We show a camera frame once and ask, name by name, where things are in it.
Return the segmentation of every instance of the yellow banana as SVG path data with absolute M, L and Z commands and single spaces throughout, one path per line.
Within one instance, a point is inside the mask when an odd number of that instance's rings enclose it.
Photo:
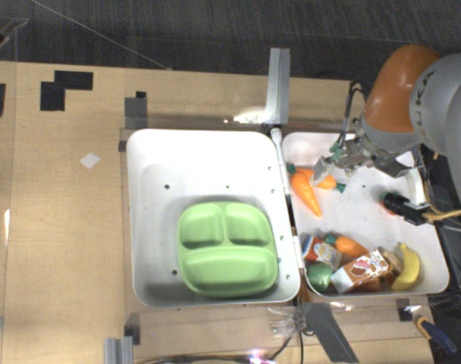
M 409 249 L 404 243 L 400 245 L 400 248 L 404 255 L 404 267 L 403 271 L 392 283 L 392 290 L 394 291 L 405 291 L 410 288 L 416 282 L 421 268 L 419 256 L 416 252 Z

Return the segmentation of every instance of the robotic arm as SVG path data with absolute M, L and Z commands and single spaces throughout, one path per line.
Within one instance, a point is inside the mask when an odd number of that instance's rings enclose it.
M 345 140 L 346 120 L 333 155 L 315 166 L 318 183 L 331 166 L 353 173 L 374 166 L 392 177 L 410 168 L 396 157 L 425 144 L 448 158 L 461 202 L 461 53 L 440 58 L 423 45 L 407 45 L 386 61 L 365 104 L 356 136 Z

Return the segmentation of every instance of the green plate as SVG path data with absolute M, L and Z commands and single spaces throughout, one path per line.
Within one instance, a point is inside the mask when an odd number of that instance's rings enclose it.
M 270 288 L 278 257 L 268 218 L 239 202 L 190 206 L 178 222 L 178 259 L 188 288 L 205 297 L 245 297 Z

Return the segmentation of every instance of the wooden surface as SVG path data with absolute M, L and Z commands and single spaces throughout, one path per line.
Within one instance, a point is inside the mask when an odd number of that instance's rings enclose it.
M 92 71 L 93 91 L 67 90 L 64 112 L 40 111 L 40 82 L 53 81 L 56 69 Z M 0 149 L 0 187 L 8 188 L 3 195 L 10 197 L 0 200 L 0 214 L 7 203 L 11 207 L 0 358 L 3 364 L 101 363 L 104 339 L 121 337 L 131 313 L 126 309 L 138 307 L 127 303 L 124 283 L 118 152 L 124 97 L 147 92 L 150 117 L 224 119 L 263 106 L 267 79 L 0 62 L 0 81 L 13 93 L 7 96 L 0 133 L 14 136 L 13 151 Z M 340 81 L 292 79 L 290 118 L 340 121 L 347 88 Z M 361 110 L 356 102 L 355 115 Z M 79 160 L 91 152 L 101 161 L 88 169 Z M 4 273 L 0 270 L 2 284 Z M 430 316 L 425 299 L 417 300 L 422 315 Z M 427 341 L 412 323 L 398 322 L 394 302 L 355 306 L 365 305 L 374 311 L 336 314 L 361 362 L 432 362 Z M 154 334 L 135 347 L 140 358 L 204 353 L 206 341 L 212 342 L 212 352 L 247 349 L 243 340 L 269 351 L 282 343 L 271 336 L 265 307 L 197 309 L 193 315 L 183 309 L 139 311 Z M 328 362 L 315 337 L 305 342 L 305 362 Z M 279 362 L 299 362 L 295 340 Z

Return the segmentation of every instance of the white diamond sticker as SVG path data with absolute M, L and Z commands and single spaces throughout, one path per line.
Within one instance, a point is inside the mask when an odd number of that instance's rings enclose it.
M 81 160 L 80 163 L 82 163 L 84 166 L 87 168 L 93 168 L 93 166 L 101 160 L 100 157 L 98 157 L 96 154 L 93 154 L 92 152 L 84 156 Z

